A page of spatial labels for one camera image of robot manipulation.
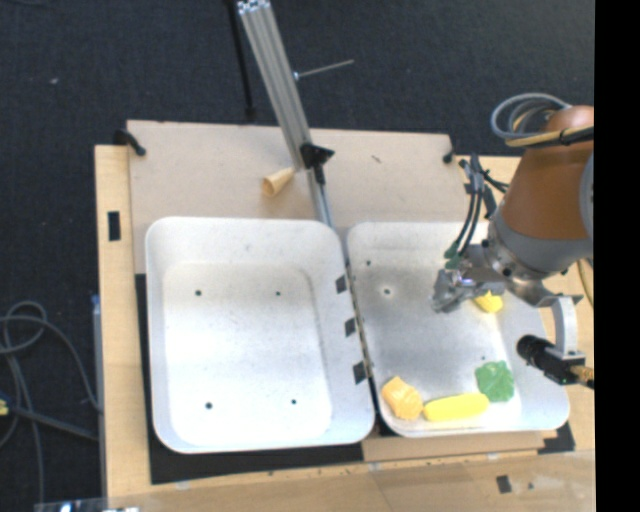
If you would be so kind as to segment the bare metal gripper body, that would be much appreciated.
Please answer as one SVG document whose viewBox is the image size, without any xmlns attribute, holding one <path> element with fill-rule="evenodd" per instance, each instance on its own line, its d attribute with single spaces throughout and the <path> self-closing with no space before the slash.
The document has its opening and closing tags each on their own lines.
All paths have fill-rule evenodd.
<svg viewBox="0 0 640 512">
<path fill-rule="evenodd" d="M 532 270 L 498 243 L 470 245 L 459 263 L 457 274 L 476 281 L 476 296 L 510 292 L 531 306 L 546 297 L 545 274 Z"/>
</svg>

